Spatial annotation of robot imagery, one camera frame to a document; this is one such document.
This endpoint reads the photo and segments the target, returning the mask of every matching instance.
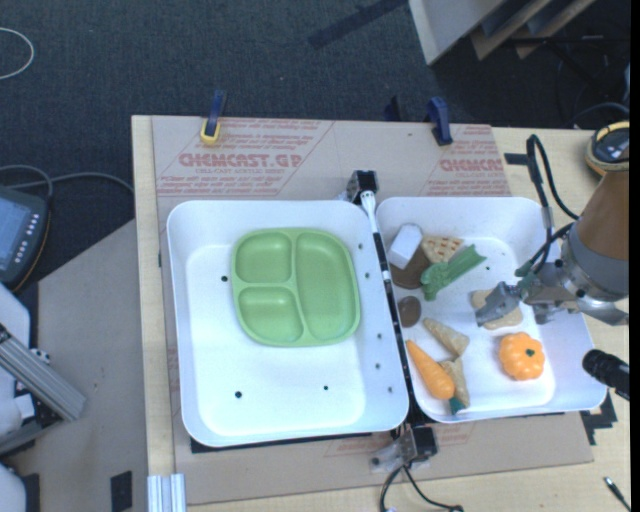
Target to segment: black floor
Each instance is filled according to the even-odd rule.
[[[452,122],[554,128],[577,116],[594,129],[625,117],[597,105],[629,106],[630,14],[630,0],[596,1],[557,34],[565,58],[546,46],[519,59],[504,46],[480,62],[465,38],[429,67],[399,0],[3,2],[0,27],[27,36],[35,58],[0,80],[0,168],[131,183],[131,116],[206,115],[214,89],[228,92],[229,116],[382,121],[396,97],[403,120],[422,121],[440,96]],[[0,31],[0,76],[28,56],[25,41]],[[3,184],[34,178],[0,172]],[[31,280],[133,213],[132,194],[115,182],[56,183]]]

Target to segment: pen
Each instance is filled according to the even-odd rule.
[[[611,478],[609,478],[608,476],[605,476],[604,477],[604,483],[606,483],[607,487],[609,487],[609,489],[611,489],[611,492],[613,493],[613,495],[616,498],[618,498],[618,500],[620,500],[620,503],[622,503],[627,510],[631,511],[631,507],[627,503],[627,500],[624,499],[624,496],[620,492],[620,489],[618,489],[618,486],[613,483],[613,480],[611,480]]]

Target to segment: blue clamp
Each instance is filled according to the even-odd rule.
[[[446,146],[453,142],[449,130],[449,107],[439,96],[434,96],[427,103],[426,120],[436,123],[431,131],[440,146]]]
[[[209,117],[202,123],[200,130],[200,140],[208,146],[213,146],[220,135],[219,118],[224,110],[224,104],[227,101],[227,93],[225,91],[216,90],[211,102],[211,111]]]

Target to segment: white cable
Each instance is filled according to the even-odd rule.
[[[29,55],[29,59],[27,60],[27,63],[24,64],[20,69],[13,71],[7,75],[0,75],[0,80],[4,80],[6,78],[11,78],[12,76],[16,76],[19,75],[20,73],[22,73],[25,69],[27,69],[29,66],[31,66],[31,63],[33,62],[33,59],[36,55],[36,50],[33,47],[33,43],[29,40],[29,38],[27,36],[25,36],[24,34],[21,34],[20,32],[18,32],[17,30],[13,30],[10,28],[5,28],[5,27],[0,27],[0,32],[7,32],[9,34],[14,34],[16,36],[18,36],[19,38],[21,38],[22,40],[24,40],[25,43],[27,43],[27,45],[29,45],[29,51],[30,51],[30,55]]]

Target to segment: black electronic device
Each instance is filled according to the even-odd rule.
[[[49,204],[41,197],[0,186],[0,282],[16,289],[44,245]]]

